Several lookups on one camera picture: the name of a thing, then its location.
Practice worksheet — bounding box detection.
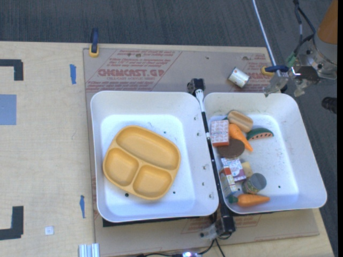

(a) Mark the red and white carton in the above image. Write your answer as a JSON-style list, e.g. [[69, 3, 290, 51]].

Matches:
[[220, 157, 248, 183]]

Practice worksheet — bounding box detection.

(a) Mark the orange divided plate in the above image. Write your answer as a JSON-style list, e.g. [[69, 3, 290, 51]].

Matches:
[[102, 125, 182, 201]]

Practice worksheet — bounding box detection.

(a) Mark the green can with grey lid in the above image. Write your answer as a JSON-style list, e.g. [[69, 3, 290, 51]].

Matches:
[[241, 172, 268, 195]]

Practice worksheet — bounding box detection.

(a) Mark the white plastic tray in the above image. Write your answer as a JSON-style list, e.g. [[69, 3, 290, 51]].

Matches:
[[203, 92, 328, 215], [90, 90, 220, 223]]

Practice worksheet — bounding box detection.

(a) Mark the green watermelon slice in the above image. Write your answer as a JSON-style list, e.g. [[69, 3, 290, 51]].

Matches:
[[245, 127, 275, 142]]

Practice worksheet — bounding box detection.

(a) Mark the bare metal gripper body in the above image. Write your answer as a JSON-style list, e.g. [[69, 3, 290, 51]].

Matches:
[[290, 52, 338, 85]]

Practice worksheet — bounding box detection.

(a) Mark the pale yellow cheese block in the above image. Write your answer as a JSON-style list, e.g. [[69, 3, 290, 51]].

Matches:
[[241, 161, 254, 178]]

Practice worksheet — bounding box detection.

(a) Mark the brown round biscuit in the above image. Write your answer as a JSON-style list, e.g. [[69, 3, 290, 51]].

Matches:
[[216, 138, 246, 160]]

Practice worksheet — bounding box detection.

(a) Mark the black block with thin wires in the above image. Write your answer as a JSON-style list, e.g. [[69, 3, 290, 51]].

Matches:
[[187, 78, 206, 96], [214, 214, 237, 237]]

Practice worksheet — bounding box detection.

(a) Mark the orange carrot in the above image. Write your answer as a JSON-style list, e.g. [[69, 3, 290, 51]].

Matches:
[[227, 193, 271, 208], [228, 123, 254, 153]]

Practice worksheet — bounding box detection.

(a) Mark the thin black and white rod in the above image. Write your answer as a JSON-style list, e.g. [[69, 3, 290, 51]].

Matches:
[[195, 89, 229, 217]]

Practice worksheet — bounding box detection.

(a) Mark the brown cardboard board, red print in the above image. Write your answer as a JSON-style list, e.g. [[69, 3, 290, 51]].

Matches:
[[82, 43, 320, 252]]

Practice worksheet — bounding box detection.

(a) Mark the tan hot dog bun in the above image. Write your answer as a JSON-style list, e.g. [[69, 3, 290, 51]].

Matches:
[[227, 110, 254, 133]]

